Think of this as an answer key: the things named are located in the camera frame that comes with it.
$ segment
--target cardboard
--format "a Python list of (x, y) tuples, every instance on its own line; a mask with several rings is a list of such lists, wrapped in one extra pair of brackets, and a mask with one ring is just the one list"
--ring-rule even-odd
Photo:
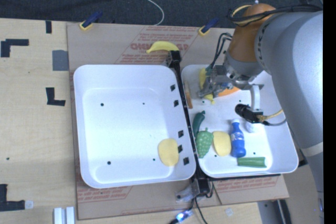
[[(170, 41), (179, 47), (181, 69), (187, 65), (206, 65), (213, 60), (220, 34), (233, 34), (234, 29), (212, 28), (205, 36), (200, 36), (197, 31), (197, 27), (116, 24), (94, 24), (83, 31), (78, 23), (67, 23), (78, 219), (184, 210), (190, 206), (188, 202), (176, 201), (175, 198), (175, 193), (185, 189), (189, 180), (108, 189), (94, 189), (84, 183), (79, 169), (73, 75), (78, 67), (87, 64), (159, 65), (165, 61), (166, 51), (146, 53), (158, 40)], [(217, 62), (223, 62), (223, 55)], [(288, 197), (282, 175), (219, 180), (214, 182), (214, 186), (214, 195), (199, 201), (201, 207)]]

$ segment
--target white tray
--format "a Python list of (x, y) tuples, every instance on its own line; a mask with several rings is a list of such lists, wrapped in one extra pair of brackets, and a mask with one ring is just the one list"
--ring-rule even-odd
[[(174, 72), (158, 65), (85, 65), (74, 74), (80, 170), (93, 188), (169, 182), (196, 169)], [(158, 144), (182, 149), (165, 166)]]
[[(240, 128), (245, 137), (245, 157), (265, 157), (266, 168), (253, 168), (237, 165), (237, 158), (230, 155), (218, 156), (213, 145), (209, 152), (199, 158), (199, 166), (202, 171), (214, 178), (244, 177), (268, 174), (282, 174), (293, 172), (298, 167), (298, 155), (292, 140), (288, 125), (264, 126), (260, 125), (258, 132), (249, 133), (246, 129), (246, 121), (235, 113), (235, 106), (239, 103), (251, 105), (250, 91), (239, 90), (230, 95), (215, 98), (214, 104), (210, 100), (197, 96), (199, 87), (199, 72), (207, 65), (190, 65), (182, 70), (182, 79), (187, 81), (192, 97), (193, 108), (188, 109), (191, 123), (198, 112), (205, 111), (205, 119), (201, 123), (200, 131), (208, 128), (209, 132), (223, 131), (230, 133), (231, 120), (240, 119)], [(264, 115), (278, 112), (281, 107), (276, 97), (271, 76), (262, 72), (253, 81), (254, 84), (264, 84), (260, 90), (260, 108)], [(269, 122), (277, 123), (284, 119), (281, 114)]]

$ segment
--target blue clamp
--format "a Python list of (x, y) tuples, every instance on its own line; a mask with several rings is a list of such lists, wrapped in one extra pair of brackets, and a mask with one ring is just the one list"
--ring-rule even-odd
[(211, 27), (215, 26), (218, 23), (219, 19), (218, 18), (213, 18), (212, 20), (210, 20), (205, 26), (202, 26), (199, 30), (198, 33), (201, 36), (205, 36)]
[(103, 12), (95, 12), (89, 18), (87, 18), (84, 22), (79, 24), (80, 29), (86, 31), (92, 27), (92, 23), (96, 22), (101, 16)]

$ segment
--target wooden surface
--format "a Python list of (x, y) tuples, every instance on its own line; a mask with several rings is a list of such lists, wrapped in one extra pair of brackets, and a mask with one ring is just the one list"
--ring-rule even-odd
[[(67, 50), (65, 22), (0, 19), (0, 40), (29, 39), (0, 58), (0, 184), (7, 200), (32, 200), (33, 209), (0, 212), (1, 223), (52, 223), (53, 209), (75, 207), (76, 184), (69, 72), (53, 71), (52, 51)], [(46, 88), (65, 106), (47, 105)], [(169, 223), (180, 211), (83, 220), (76, 223)], [(202, 208), (209, 224), (262, 223), (256, 202)], [(197, 209), (184, 223), (203, 223)]]

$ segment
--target blue bottle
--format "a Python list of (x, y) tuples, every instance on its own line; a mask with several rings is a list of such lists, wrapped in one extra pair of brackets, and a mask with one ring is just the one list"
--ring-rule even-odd
[(239, 120), (234, 119), (232, 120), (232, 132), (231, 132), (231, 156), (236, 158), (241, 158), (246, 155), (245, 150), (245, 140), (244, 140), (244, 134), (239, 128)]

